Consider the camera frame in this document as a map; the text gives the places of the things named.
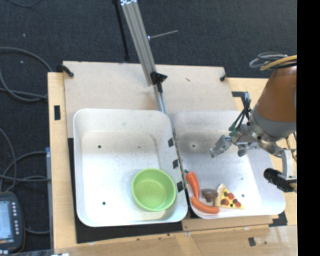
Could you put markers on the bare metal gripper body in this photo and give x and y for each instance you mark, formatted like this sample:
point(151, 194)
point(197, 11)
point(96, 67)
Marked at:
point(250, 137)

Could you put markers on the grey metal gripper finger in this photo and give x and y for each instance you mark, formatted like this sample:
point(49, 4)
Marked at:
point(221, 146)
point(243, 150)

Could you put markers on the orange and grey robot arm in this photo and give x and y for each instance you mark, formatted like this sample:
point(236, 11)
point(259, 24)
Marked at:
point(277, 100)

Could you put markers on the white plastic tray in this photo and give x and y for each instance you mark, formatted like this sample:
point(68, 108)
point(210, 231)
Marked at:
point(112, 170)
point(225, 170)

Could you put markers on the thin black and white rod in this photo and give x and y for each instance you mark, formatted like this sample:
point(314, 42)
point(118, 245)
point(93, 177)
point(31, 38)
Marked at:
point(179, 160)

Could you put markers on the orange carrot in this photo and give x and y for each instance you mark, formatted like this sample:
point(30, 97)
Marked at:
point(194, 182)

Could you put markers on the brown mushroom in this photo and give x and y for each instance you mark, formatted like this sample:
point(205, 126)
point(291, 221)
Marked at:
point(209, 194)

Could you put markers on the yellow pizza slice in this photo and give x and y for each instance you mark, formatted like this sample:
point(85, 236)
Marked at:
point(228, 198)

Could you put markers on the orange sausage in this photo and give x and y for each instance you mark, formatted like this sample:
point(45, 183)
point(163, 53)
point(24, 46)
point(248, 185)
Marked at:
point(205, 207)

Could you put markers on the green bowl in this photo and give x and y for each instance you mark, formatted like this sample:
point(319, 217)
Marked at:
point(153, 190)

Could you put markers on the pale wood board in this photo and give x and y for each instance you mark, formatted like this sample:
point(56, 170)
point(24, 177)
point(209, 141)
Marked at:
point(112, 87)

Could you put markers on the black cylinder on white bracket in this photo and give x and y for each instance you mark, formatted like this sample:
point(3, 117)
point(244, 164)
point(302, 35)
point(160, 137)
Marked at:
point(277, 178)

